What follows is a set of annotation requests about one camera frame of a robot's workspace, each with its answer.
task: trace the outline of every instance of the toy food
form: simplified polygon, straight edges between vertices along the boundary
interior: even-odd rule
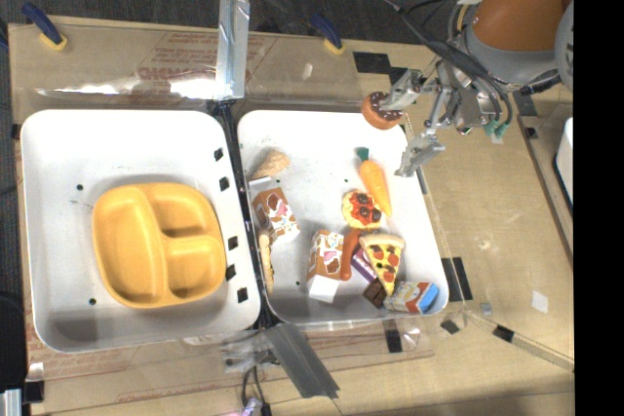
[[[355,229],[371,231],[381,225],[381,209],[364,191],[351,191],[342,198],[342,215]]]
[[[252,206],[260,226],[268,232],[271,244],[278,240],[292,241],[299,234],[299,225],[282,188],[262,191],[253,199]]]
[[[366,252],[388,296],[392,296],[405,241],[390,234],[366,234],[360,237],[360,246]]]
[[[362,103],[362,114],[373,127],[387,131],[397,125],[403,117],[403,111],[380,109],[381,102],[388,96],[387,93],[372,93],[367,95]]]
[[[93,211],[93,241],[103,284],[137,309],[188,303],[215,292],[227,259],[218,219],[203,193],[151,182],[112,188]]]
[[[291,164],[291,160],[284,153],[272,149],[260,164],[257,170],[250,177],[250,180],[256,180],[263,177],[272,177]]]
[[[360,235],[362,231],[359,229],[351,229],[344,237],[342,245],[342,260],[340,261],[340,280],[349,281],[351,279],[351,258],[353,253],[360,248]]]
[[[438,287],[433,283],[397,284],[394,295],[388,296],[383,305],[390,310],[425,314],[438,296]]]
[[[369,149],[361,147],[358,149],[358,156],[362,160],[360,165],[360,177],[372,198],[379,204],[381,211],[386,215],[392,215],[392,206],[390,205],[390,194],[388,193],[388,185],[386,177],[383,173],[381,165],[369,159]]]
[[[332,303],[340,284],[341,234],[320,229],[312,238],[307,286],[310,298]]]
[[[369,283],[377,278],[377,273],[372,268],[366,252],[360,246],[360,242],[358,242],[358,249],[353,254],[353,258],[351,258],[351,267],[358,271]]]
[[[378,278],[375,278],[364,290],[363,296],[377,309],[381,309],[385,298],[388,296],[388,292],[381,281]]]
[[[260,260],[262,261],[262,272],[266,283],[266,292],[270,296],[275,283],[273,266],[271,265],[271,238],[268,231],[261,229],[257,235],[257,244],[260,248]]]

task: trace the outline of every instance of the toy pizza slice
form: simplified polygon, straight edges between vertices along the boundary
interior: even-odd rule
[[[401,251],[405,245],[405,240],[390,234],[367,234],[360,237],[360,246],[366,252],[388,296],[394,293]]]

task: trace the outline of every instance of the metal bracket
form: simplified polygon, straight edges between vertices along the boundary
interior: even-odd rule
[[[417,69],[408,69],[403,76],[392,84],[390,93],[381,102],[382,111],[403,110],[413,104],[420,95],[420,77],[422,72]]]
[[[338,397],[336,392],[340,387],[296,325],[281,323],[267,329],[264,334],[271,343],[271,352],[302,397]]]
[[[395,175],[412,177],[418,167],[430,162],[446,149],[434,133],[422,132],[408,142],[401,158],[401,166],[395,171]]]
[[[0,416],[21,415],[21,390],[6,390],[0,394]]]
[[[249,0],[220,0],[216,53],[219,99],[245,97],[249,25]]]

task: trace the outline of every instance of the toy bread roll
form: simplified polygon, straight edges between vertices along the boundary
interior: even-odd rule
[[[273,149],[253,173],[251,180],[277,175],[290,164],[291,161],[288,156]]]
[[[257,235],[257,243],[260,248],[260,260],[262,261],[262,272],[266,283],[266,292],[270,295],[273,292],[273,266],[271,265],[271,238],[269,233],[262,229]]]

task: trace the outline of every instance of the white tray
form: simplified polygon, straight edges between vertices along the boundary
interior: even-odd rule
[[[393,216],[384,215],[381,230],[406,241],[398,279],[435,283],[440,292],[428,314],[437,314],[446,307],[449,285],[420,185],[415,176],[394,175],[407,145],[401,128],[380,131],[359,113],[260,110],[241,118],[238,135],[246,178],[270,149],[282,151],[291,160],[276,178],[249,187],[250,200],[260,191],[281,187],[301,229],[293,242],[278,241],[272,248],[275,287],[269,304],[280,319],[328,325],[405,316],[383,308],[377,310],[364,298],[367,283],[355,269],[351,280],[340,283],[332,304],[308,297],[306,273],[314,232],[328,229],[346,234],[342,196],[353,189],[364,189],[357,172],[358,147],[368,147],[386,175]]]
[[[197,111],[40,111],[23,124],[21,154],[34,325],[49,347],[83,352],[254,323],[260,309],[254,266],[225,136],[214,118]],[[131,309],[101,281],[93,206],[113,187],[158,181],[207,196],[236,274],[204,299]]]

